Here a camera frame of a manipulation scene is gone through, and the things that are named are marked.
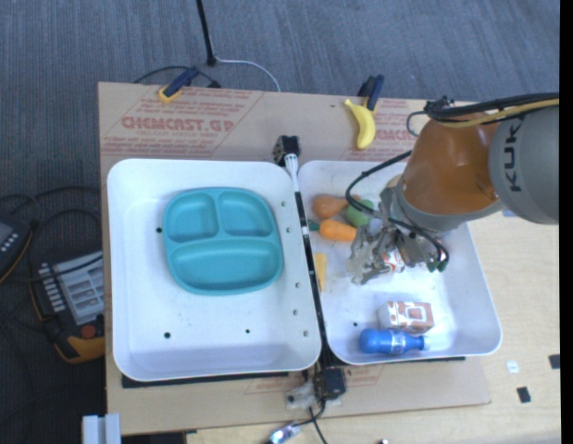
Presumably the small orange and white carton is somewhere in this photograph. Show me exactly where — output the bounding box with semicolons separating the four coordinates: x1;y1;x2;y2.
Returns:
381;247;406;275

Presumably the blue plastic bottle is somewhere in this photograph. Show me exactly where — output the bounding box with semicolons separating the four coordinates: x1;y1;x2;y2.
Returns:
358;327;430;356

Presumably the teal divided plate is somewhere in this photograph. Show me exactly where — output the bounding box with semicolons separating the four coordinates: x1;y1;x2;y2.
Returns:
162;186;286;296

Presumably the brown cardboard board, red print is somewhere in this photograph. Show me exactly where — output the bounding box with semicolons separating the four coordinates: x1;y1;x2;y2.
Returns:
96;80;493;437

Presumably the yellow banana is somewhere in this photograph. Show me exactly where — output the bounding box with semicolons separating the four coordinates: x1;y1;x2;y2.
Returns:
343;98;377;151

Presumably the yellow cheese wedge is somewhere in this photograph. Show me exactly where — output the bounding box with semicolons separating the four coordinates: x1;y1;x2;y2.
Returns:
312;252;329;293

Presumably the large white and orange carton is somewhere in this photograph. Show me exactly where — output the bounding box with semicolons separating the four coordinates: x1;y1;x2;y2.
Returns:
377;300;437;335

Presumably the white plastic tray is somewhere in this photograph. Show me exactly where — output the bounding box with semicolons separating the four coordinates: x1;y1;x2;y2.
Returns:
106;157;323;382
297;159;504;366

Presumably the orange pear-shaped toy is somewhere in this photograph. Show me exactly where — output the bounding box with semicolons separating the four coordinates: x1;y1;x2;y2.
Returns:
311;193;361;219

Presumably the thin black and white rod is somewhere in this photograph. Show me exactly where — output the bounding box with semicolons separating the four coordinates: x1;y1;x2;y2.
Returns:
285;154;334;375

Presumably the green round toy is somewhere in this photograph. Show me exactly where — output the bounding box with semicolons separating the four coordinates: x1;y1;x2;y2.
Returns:
345;198;376;228

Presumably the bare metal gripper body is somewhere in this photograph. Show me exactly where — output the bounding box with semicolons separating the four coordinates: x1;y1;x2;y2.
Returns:
357;186;438;254

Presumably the orange carrot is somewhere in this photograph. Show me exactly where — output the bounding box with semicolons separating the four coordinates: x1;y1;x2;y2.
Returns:
307;218;359;243

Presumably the black block with thin wires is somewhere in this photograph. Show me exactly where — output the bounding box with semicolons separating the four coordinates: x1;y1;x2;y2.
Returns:
312;366;348;401
271;134;302;166

